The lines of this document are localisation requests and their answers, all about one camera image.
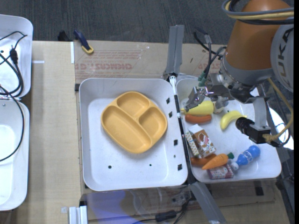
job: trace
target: toy banana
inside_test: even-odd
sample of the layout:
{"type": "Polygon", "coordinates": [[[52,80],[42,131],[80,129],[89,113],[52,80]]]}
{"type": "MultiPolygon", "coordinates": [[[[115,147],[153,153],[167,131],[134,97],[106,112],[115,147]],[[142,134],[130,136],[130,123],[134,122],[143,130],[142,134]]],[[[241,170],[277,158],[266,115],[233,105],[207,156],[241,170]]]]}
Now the toy banana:
{"type": "Polygon", "coordinates": [[[207,115],[212,114],[214,111],[214,105],[211,100],[204,100],[198,106],[190,109],[188,112],[184,108],[181,108],[181,111],[184,114],[191,114],[191,115],[207,115]]]}
{"type": "Polygon", "coordinates": [[[247,115],[242,115],[239,111],[237,110],[233,110],[230,111],[228,113],[226,113],[225,115],[222,116],[221,120],[220,120],[220,128],[222,130],[226,129],[227,126],[229,125],[229,123],[235,119],[238,119],[240,117],[244,117],[246,118],[247,115]]]}

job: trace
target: table surface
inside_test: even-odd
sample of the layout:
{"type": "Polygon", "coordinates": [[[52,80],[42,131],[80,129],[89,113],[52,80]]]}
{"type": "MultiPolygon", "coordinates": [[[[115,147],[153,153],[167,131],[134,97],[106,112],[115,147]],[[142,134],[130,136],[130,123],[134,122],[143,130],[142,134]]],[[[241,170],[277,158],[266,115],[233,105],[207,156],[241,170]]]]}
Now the table surface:
{"type": "MultiPolygon", "coordinates": [[[[71,43],[33,41],[32,51],[31,90],[22,99],[30,111],[28,192],[12,211],[11,223],[66,224],[68,208],[78,207],[82,195],[71,43]]],[[[273,190],[272,202],[221,211],[228,223],[289,223],[281,193],[275,185],[273,190]]],[[[189,211],[180,223],[204,223],[203,216],[202,211],[189,211]]]]}

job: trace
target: yellow cable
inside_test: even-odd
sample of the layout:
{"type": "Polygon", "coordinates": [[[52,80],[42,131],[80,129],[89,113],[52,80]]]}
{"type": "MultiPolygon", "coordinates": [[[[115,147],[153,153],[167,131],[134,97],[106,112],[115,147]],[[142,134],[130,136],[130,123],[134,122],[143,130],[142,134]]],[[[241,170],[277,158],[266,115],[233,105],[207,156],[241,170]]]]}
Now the yellow cable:
{"type": "MultiPolygon", "coordinates": [[[[229,4],[231,1],[229,1],[225,9],[229,11],[229,4]]],[[[280,13],[271,13],[271,14],[260,14],[260,15],[230,15],[227,14],[229,17],[234,19],[242,19],[242,20],[257,20],[257,19],[269,19],[269,18],[283,18],[283,17],[292,17],[294,16],[294,12],[280,12],[280,13]]]]}
{"type": "Polygon", "coordinates": [[[291,105],[286,100],[285,96],[278,89],[278,87],[273,83],[273,81],[270,78],[268,78],[268,81],[272,85],[272,87],[275,89],[275,91],[278,93],[278,95],[281,97],[281,99],[284,101],[284,103],[286,104],[286,106],[289,108],[289,110],[291,112],[291,118],[290,118],[288,124],[285,126],[285,128],[282,131],[280,131],[278,134],[275,134],[275,135],[263,134],[263,138],[266,140],[266,142],[270,143],[271,141],[275,141],[276,139],[278,139],[279,136],[281,136],[291,126],[291,124],[294,120],[294,111],[293,111],[291,105]]]}

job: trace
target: toy water bottle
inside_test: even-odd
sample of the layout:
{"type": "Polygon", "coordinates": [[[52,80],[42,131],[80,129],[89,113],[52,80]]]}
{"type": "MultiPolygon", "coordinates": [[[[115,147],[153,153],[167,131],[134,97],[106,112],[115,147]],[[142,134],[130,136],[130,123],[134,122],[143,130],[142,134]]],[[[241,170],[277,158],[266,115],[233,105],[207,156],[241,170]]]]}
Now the toy water bottle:
{"type": "Polygon", "coordinates": [[[243,153],[241,153],[238,156],[238,159],[236,162],[232,162],[230,164],[231,168],[233,170],[238,170],[239,166],[247,165],[251,163],[256,157],[258,157],[261,153],[261,150],[256,145],[251,145],[247,150],[245,150],[243,153]]]}

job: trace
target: dark gray carpet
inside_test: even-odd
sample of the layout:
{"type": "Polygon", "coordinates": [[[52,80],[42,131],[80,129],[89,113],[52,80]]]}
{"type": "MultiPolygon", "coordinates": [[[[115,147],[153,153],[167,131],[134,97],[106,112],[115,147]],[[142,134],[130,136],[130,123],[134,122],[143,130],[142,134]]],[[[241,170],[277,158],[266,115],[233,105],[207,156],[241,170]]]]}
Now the dark gray carpet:
{"type": "MultiPolygon", "coordinates": [[[[234,20],[224,0],[0,0],[0,14],[22,16],[34,26],[34,40],[57,41],[60,30],[74,39],[168,42],[169,26],[185,25],[184,43],[196,43],[201,27],[214,44],[227,44],[234,20]]],[[[294,6],[294,0],[283,0],[294,6]]]]}

